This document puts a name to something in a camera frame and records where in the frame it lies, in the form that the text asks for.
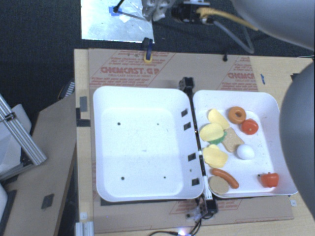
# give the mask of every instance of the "small hole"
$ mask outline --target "small hole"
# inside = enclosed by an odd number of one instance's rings
[[[242,116],[241,112],[235,112],[235,114],[236,114],[237,117],[241,117]]]

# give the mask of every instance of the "yellow cable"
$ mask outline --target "yellow cable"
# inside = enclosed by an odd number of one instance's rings
[[[200,18],[207,18],[209,16],[217,15],[217,16],[221,16],[221,17],[227,18],[229,20],[232,20],[236,23],[242,24],[242,25],[244,25],[244,26],[246,26],[252,30],[258,30],[258,28],[256,28],[255,26],[253,26],[249,22],[245,21],[244,19],[241,19],[241,18],[234,16],[230,13],[227,13],[225,11],[216,10],[216,9],[208,8],[208,7],[200,7],[196,10],[196,12],[200,14]]]

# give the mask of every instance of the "blue tape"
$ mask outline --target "blue tape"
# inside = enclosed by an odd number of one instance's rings
[[[115,12],[114,12],[114,6],[108,7],[108,11],[109,11],[109,13],[110,13],[113,17],[117,17],[117,16],[119,16],[119,15],[123,12],[122,9],[119,8],[119,9],[118,9],[118,12],[115,13]]]
[[[261,81],[262,81],[262,83],[265,85],[266,83],[265,83],[265,80],[264,80],[264,76],[262,75],[262,74],[260,74],[260,76],[261,76]]]
[[[152,45],[153,45],[153,40],[150,39],[150,40],[149,40],[149,46],[148,46],[148,49],[147,49],[146,60],[150,60],[150,59],[151,59],[151,55],[152,55]]]

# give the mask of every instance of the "toy food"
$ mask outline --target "toy food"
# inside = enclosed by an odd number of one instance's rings
[[[228,128],[225,130],[226,136],[222,141],[222,144],[229,152],[235,152],[237,147],[244,144],[243,140],[238,137],[233,128]]]
[[[208,120],[211,123],[220,124],[223,129],[227,129],[230,126],[228,121],[215,108],[208,113]]]
[[[258,131],[258,124],[253,119],[247,119],[245,120],[242,125],[241,129],[245,134],[253,135]]]
[[[221,177],[224,180],[226,180],[229,185],[231,185],[231,187],[233,189],[237,189],[240,185],[238,183],[238,181],[236,181],[236,179],[234,177],[232,177],[228,172],[220,170],[220,169],[212,169],[211,173],[215,176]]]
[[[243,160],[253,159],[255,157],[255,152],[253,148],[247,144],[241,144],[237,147],[237,155]]]
[[[227,193],[229,190],[228,182],[221,177],[213,176],[208,180],[210,189],[217,194]]]
[[[228,159],[228,155],[216,145],[204,148],[202,153],[205,163],[209,164],[212,168],[222,168]]]
[[[227,133],[224,131],[224,134],[223,134],[223,136],[222,136],[221,138],[218,138],[218,139],[216,139],[216,140],[209,141],[209,142],[210,142],[211,144],[215,144],[215,145],[217,145],[217,144],[219,144],[219,143],[222,143],[223,140],[225,139],[226,135],[227,135]]]
[[[199,132],[202,140],[208,142],[221,138],[224,135],[223,128],[220,124],[210,123],[205,125]]]
[[[262,185],[264,187],[276,187],[279,183],[279,175],[277,173],[268,173],[260,176]]]
[[[246,112],[240,107],[233,107],[228,112],[228,118],[231,123],[241,124],[246,119]]]

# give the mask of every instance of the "white egg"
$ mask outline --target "white egg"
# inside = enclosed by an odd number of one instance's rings
[[[253,159],[255,157],[255,152],[253,148],[247,144],[241,144],[237,147],[237,155],[244,160]]]

